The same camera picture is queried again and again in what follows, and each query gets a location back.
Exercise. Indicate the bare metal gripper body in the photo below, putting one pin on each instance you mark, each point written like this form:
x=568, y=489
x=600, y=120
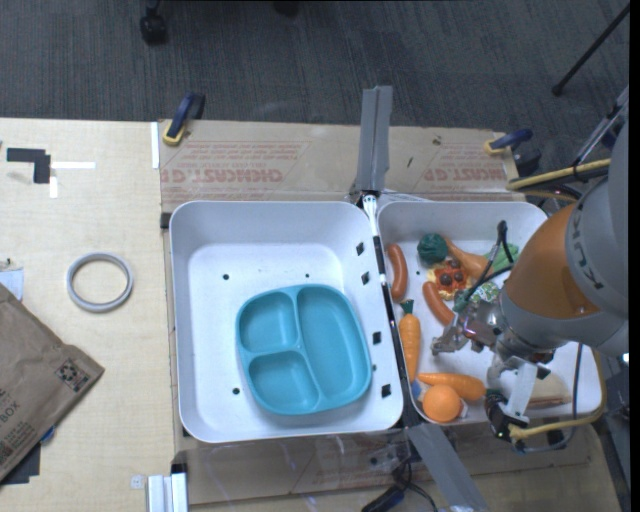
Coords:
x=479, y=321

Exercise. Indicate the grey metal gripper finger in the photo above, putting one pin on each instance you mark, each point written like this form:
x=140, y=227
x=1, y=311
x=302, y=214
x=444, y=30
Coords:
x=476, y=345
x=449, y=342

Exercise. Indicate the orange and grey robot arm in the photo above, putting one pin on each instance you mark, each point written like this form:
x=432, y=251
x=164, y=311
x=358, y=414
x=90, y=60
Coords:
x=550, y=280

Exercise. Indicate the green and white packet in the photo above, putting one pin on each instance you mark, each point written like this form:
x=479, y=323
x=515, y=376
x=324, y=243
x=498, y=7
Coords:
x=484, y=292

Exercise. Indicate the red-brown toy sausage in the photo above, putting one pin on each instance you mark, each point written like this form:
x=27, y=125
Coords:
x=437, y=302
x=398, y=272

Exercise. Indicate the toy pizza slice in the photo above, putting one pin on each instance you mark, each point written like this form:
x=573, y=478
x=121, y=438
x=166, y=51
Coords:
x=449, y=281

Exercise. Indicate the small blue object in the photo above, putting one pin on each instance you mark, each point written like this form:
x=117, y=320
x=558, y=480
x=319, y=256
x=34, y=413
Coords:
x=416, y=391

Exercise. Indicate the orange ball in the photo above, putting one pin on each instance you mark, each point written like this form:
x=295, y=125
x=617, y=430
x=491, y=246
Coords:
x=441, y=403

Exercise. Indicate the green toy broccoli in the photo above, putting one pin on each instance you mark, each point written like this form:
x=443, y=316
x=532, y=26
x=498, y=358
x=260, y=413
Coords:
x=432, y=248

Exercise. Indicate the toy bread slice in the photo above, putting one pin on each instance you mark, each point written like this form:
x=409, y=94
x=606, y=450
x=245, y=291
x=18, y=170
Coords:
x=550, y=392

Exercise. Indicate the white plastic tray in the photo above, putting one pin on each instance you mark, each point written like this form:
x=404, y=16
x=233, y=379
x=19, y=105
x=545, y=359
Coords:
x=210, y=300
x=520, y=225

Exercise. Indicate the blue divided plate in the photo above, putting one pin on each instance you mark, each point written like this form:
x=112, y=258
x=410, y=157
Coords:
x=305, y=350

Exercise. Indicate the brown cardboard board red print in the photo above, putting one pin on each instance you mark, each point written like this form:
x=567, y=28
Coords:
x=260, y=165

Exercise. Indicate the black stand leg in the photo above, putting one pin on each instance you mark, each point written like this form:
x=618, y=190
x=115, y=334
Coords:
x=590, y=52

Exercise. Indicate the brown paper envelope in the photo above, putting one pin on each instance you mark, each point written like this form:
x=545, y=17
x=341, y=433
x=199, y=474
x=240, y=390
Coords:
x=35, y=370

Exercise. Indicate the black chair wheel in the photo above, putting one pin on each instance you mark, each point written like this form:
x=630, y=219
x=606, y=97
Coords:
x=153, y=27

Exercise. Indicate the black cylinder on white bracket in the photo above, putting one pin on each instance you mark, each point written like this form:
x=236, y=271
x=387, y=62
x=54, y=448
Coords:
x=517, y=395

